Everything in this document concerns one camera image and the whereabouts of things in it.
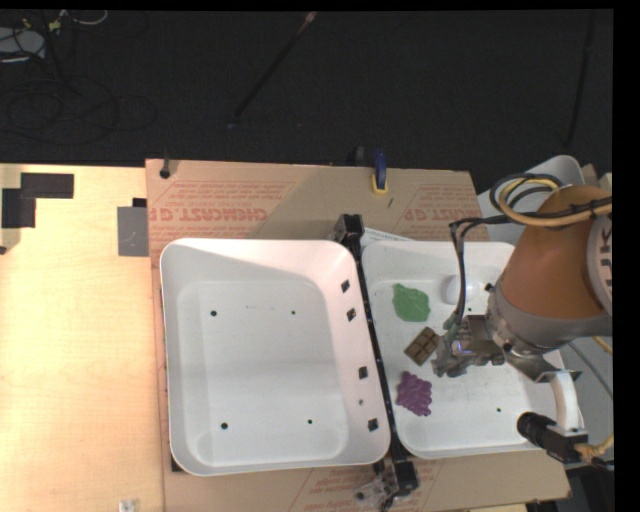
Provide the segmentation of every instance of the cardboard sheet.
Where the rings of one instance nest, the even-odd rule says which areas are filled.
[[[388,169],[389,192],[372,191],[370,168],[239,162],[148,160],[147,204],[167,512],[365,512],[354,489],[374,477],[370,466],[196,477],[172,471],[166,359],[158,261],[184,237],[327,238],[342,214],[366,228],[415,240],[449,240],[448,224],[480,216],[467,172]],[[487,240],[484,227],[468,240]],[[415,460],[421,485],[392,510],[426,512],[489,507],[567,496],[563,466],[541,450],[446,460]]]

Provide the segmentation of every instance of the light wood surface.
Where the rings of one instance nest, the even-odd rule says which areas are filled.
[[[75,194],[3,233],[0,509],[160,511],[149,259],[118,256],[117,238],[144,169],[2,165],[0,188],[20,172],[73,173]]]

